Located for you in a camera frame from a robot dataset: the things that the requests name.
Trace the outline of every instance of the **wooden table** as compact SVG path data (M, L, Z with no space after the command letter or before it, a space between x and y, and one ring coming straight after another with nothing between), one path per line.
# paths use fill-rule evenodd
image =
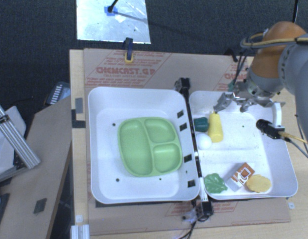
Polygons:
M35 115L27 143L41 163L0 187L9 194L0 239L50 239L71 157L70 97ZM45 205L34 213L38 201Z
M82 50L70 51L70 71L71 71L71 103L75 109L77 98L84 97L84 53ZM283 107L282 124L290 134L299 135L295 114L294 97L286 90L274 97L275 101L286 102ZM76 113L76 121L85 121L85 110ZM86 168L86 141L85 128L74 128L72 130L73 140L73 171L74 171L74 212L76 215L76 225L88 224L88 204L87 204L87 168ZM291 222L230 226L218 228L194 229L191 238L206 239L276 239L276 238L308 238L308 160L292 145L288 145L288 150L293 163L295 174L298 180L298 192L287 200L290 207ZM91 236L92 239L171 239L178 238L185 234L187 230L169 230L158 232L141 232Z

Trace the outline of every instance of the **metal sheet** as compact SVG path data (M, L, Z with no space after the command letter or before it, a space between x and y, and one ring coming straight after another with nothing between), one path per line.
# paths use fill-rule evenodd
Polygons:
M145 0L119 0L114 13L107 7L115 0L77 0L77 39L150 44Z

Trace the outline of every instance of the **blue tape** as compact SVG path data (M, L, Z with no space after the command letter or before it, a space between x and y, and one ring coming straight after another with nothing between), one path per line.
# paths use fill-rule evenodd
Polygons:
M106 7L104 7L104 11L105 11L105 13L106 13L106 15L107 16L115 16L115 14L118 14L118 9L116 8L116 7L114 7L113 8L113 11L110 13L110 12L108 12L108 8L109 8L110 6L106 6Z

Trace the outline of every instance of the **white egg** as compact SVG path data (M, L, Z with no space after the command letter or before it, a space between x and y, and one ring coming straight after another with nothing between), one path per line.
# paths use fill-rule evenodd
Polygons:
M209 149L212 145L212 140L209 135L205 133L198 133L196 135L196 143L197 147L200 150L206 150Z

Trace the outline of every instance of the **yellow cookie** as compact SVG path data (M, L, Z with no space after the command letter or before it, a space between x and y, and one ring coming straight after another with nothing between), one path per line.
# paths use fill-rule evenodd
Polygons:
M271 188L271 181L260 174L256 174L249 178L249 180L246 182L246 185L249 190L260 193L265 192Z

